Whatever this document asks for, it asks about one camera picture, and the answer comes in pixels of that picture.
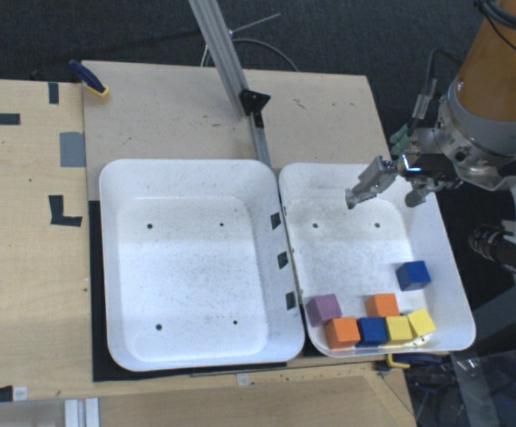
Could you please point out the pale wood board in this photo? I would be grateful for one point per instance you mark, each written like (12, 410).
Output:
(173, 118)

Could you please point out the yellow cube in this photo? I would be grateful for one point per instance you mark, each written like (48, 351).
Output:
(399, 328)
(421, 322)

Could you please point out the orange cube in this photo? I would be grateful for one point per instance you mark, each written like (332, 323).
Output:
(342, 332)
(381, 305)

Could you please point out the black cylinder on white bracket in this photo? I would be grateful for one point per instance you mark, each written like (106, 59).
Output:
(489, 243)

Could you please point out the white plastic tray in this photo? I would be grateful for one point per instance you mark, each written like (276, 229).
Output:
(195, 274)
(351, 256)

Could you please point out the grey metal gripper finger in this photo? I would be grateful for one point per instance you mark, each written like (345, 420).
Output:
(369, 185)
(420, 191)

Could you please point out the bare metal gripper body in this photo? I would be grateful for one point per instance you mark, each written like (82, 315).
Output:
(436, 165)

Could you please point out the blue cube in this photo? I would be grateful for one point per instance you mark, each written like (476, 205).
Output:
(372, 330)
(413, 276)

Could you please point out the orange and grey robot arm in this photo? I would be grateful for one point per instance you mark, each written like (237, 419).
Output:
(491, 60)

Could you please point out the purple cube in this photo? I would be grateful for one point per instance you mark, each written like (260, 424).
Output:
(324, 309)

